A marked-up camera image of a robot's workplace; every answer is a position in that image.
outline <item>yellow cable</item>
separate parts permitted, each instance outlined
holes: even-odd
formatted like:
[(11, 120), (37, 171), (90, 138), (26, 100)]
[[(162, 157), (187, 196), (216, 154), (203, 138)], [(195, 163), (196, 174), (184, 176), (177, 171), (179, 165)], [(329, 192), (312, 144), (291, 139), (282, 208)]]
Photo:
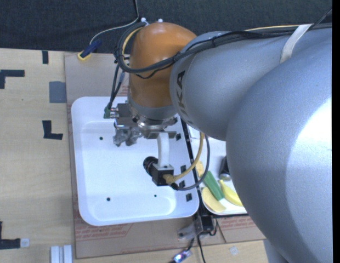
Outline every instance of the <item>yellow cable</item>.
[(273, 29), (273, 28), (283, 28), (283, 27), (298, 27), (299, 25), (276, 25), (276, 26), (267, 26), (267, 27), (257, 27), (252, 29), (246, 29), (245, 31), (252, 30), (261, 30), (261, 29)]
[(128, 43), (128, 41), (130, 40), (130, 38), (139, 30), (141, 30), (143, 27), (140, 27), (140, 28), (136, 28), (134, 31), (132, 31), (125, 39), (124, 43), (122, 44), (122, 55), (124, 55), (124, 52), (125, 52), (125, 48), (126, 48), (126, 45)]
[(163, 178), (166, 181), (166, 184), (171, 184), (176, 182), (177, 180), (179, 180), (180, 178), (184, 177), (186, 174), (188, 174), (191, 170), (194, 169), (194, 167), (197, 165), (200, 157), (201, 157), (201, 153), (202, 153), (202, 149), (203, 149), (203, 141), (204, 141), (204, 133), (200, 133), (200, 142), (199, 142), (199, 149), (198, 149), (198, 153), (196, 158), (194, 159), (193, 163), (191, 164), (191, 166), (185, 170), (183, 173), (179, 174), (179, 175), (171, 175), (171, 174), (165, 174), (163, 175)]

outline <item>white tray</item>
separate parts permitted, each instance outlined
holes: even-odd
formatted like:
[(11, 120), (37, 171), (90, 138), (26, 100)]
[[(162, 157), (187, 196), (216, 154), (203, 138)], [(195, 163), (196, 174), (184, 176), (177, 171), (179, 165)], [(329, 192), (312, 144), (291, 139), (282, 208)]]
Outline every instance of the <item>white tray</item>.
[[(113, 105), (125, 100), (117, 97)], [(102, 226), (193, 215), (199, 207), (196, 189), (158, 187), (143, 168), (146, 157), (158, 155), (156, 139), (139, 138), (132, 146), (113, 144), (114, 120), (103, 119), (108, 102), (108, 97), (83, 97), (71, 109), (78, 207), (84, 221)], [(167, 130), (182, 136), (170, 139), (170, 164), (179, 174), (181, 166), (190, 165), (180, 119)], [(181, 180), (186, 186), (195, 182), (192, 174)]]

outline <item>white cable tie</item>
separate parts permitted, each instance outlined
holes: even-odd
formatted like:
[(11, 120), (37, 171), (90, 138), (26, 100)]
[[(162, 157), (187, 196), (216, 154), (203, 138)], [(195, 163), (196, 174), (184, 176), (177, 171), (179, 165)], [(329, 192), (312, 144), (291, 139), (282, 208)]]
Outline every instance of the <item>white cable tie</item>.
[(146, 18), (141, 18), (141, 22), (145, 22), (146, 26), (149, 25), (148, 21), (146, 20)]

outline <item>cable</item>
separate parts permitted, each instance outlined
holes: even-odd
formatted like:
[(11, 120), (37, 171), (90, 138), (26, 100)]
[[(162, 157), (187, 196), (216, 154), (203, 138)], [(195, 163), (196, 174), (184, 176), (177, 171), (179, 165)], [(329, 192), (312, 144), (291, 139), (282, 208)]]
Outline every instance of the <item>cable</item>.
[(205, 167), (205, 170), (204, 170), (204, 173), (202, 174), (200, 180), (198, 180), (196, 183), (194, 183), (193, 185), (189, 186), (189, 187), (179, 187), (176, 183), (173, 183), (172, 187), (175, 189), (175, 190), (178, 190), (178, 191), (187, 191), (187, 190), (191, 190), (193, 188), (196, 188), (197, 186), (199, 186), (200, 183), (202, 183), (204, 181), (204, 178), (206, 177), (208, 171), (209, 171), (209, 159), (210, 159), (210, 145), (209, 145), (209, 139), (208, 139), (208, 136), (205, 135), (205, 141), (207, 143), (207, 164), (206, 164), (206, 167)]
[(201, 255), (202, 255), (203, 263), (206, 263), (205, 259), (204, 259), (204, 254), (203, 254), (201, 240), (200, 240), (200, 234), (197, 236), (197, 241), (198, 241), (199, 249), (201, 250)]
[(211, 233), (209, 233), (209, 235), (210, 236), (215, 236), (216, 235), (216, 233), (218, 232), (218, 228), (219, 228), (219, 223), (218, 223), (218, 220), (217, 219), (215, 219), (215, 222), (216, 222), (216, 224), (215, 224), (215, 229), (214, 229), (214, 232), (211, 234)]
[[(329, 25), (319, 25), (319, 23), (328, 15), (332, 14), (332, 9), (328, 10), (322, 18), (317, 21), (312, 28), (325, 28), (329, 27)], [(157, 71), (163, 70), (165, 68), (170, 67), (173, 65), (176, 61), (189, 56), (191, 54), (197, 54), (199, 52), (202, 52), (207, 49), (215, 48), (220, 45), (228, 44), (231, 42), (237, 42), (245, 39), (251, 39), (251, 38), (272, 38), (272, 37), (281, 37), (285, 35), (291, 35), (293, 34), (294, 30), (291, 30), (294, 27), (298, 27), (298, 25), (288, 25), (288, 26), (273, 26), (273, 27), (262, 27), (262, 28), (254, 28), (251, 30), (246, 31), (232, 31), (224, 33), (220, 36), (214, 36), (210, 39), (198, 41), (194, 44), (192, 44), (190, 47), (186, 49), (184, 52), (178, 52), (176, 55), (173, 55), (172, 57), (168, 59), (164, 59), (160, 62), (157, 62), (155, 64), (149, 65), (147, 67), (143, 68), (131, 68), (127, 64), (124, 63), (124, 55), (123, 55), (123, 48), (125, 48), (127, 42), (130, 40), (130, 38), (140, 30), (141, 27), (144, 27), (146, 23), (140, 22), (139, 24), (136, 24), (135, 28), (133, 28), (131, 31), (126, 32), (120, 39), (118, 46), (114, 52), (114, 56), (116, 58), (116, 61), (120, 64), (123, 70), (126, 72), (132, 73), (137, 75), (140, 78), (148, 79), (152, 77)], [(150, 72), (153, 71), (151, 75), (144, 77), (140, 75), (144, 72)]]
[(192, 162), (191, 166), (187, 170), (185, 170), (184, 172), (182, 172), (181, 174), (178, 174), (178, 175), (172, 175), (172, 174), (163, 175), (163, 178), (165, 179), (167, 184), (171, 184), (171, 183), (176, 182), (177, 180), (186, 176), (189, 172), (191, 172), (191, 170), (194, 169), (194, 167), (197, 165), (197, 163), (198, 163), (198, 161), (201, 157), (204, 137), (205, 137), (204, 133), (200, 133), (200, 142), (199, 142), (199, 149), (198, 149), (197, 156), (194, 159), (194, 161)]
[(194, 238), (192, 238), (192, 240), (191, 240), (189, 246), (187, 247), (186, 251), (189, 251), (192, 248), (193, 243), (194, 243)]
[(113, 104), (113, 101), (115, 100), (115, 97), (117, 95), (117, 93), (119, 92), (120, 90), (120, 87), (121, 87), (121, 84), (123, 82), (123, 79), (124, 79), (124, 75), (125, 75), (125, 72), (122, 71), (121, 74), (120, 74), (120, 77), (119, 77), (119, 82), (116, 86), (116, 79), (117, 79), (117, 74), (119, 72), (119, 64), (116, 65), (116, 68), (115, 68), (115, 72), (114, 72), (114, 79), (113, 79), (113, 85), (112, 85), (112, 88), (111, 88), (111, 95), (110, 95), (110, 101), (107, 105), (107, 108), (110, 110), (111, 107), (112, 107), (112, 104)]
[(110, 28), (110, 29), (107, 29), (107, 30), (104, 30), (104, 31), (101, 31), (101, 32), (97, 33), (95, 36), (93, 36), (93, 38), (91, 39), (89, 44), (91, 45), (92, 42), (96, 39), (97, 36), (99, 36), (99, 35), (101, 35), (101, 34), (103, 34), (105, 32), (109, 32), (109, 31), (116, 30), (116, 29), (121, 29), (121, 28), (130, 26), (130, 25), (134, 24), (135, 22), (137, 22), (139, 20), (139, 12), (138, 12), (138, 3), (137, 3), (137, 0), (134, 0), (134, 3), (135, 3), (137, 17), (133, 21), (131, 21), (128, 24), (125, 24), (125, 25), (122, 25), (122, 26), (116, 26), (116, 27), (113, 27), (113, 28)]

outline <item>dark fabric backdrop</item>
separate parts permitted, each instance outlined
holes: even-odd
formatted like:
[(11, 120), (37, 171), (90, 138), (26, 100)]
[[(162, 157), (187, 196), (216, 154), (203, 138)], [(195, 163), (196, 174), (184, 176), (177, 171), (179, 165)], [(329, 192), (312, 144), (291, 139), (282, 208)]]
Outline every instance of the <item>dark fabric backdrop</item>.
[[(316, 21), (332, 0), (137, 0), (140, 16), (195, 32)], [(105, 29), (137, 17), (134, 0), (0, 0), (0, 48), (79, 52)], [(99, 36), (110, 52), (124, 29)]]

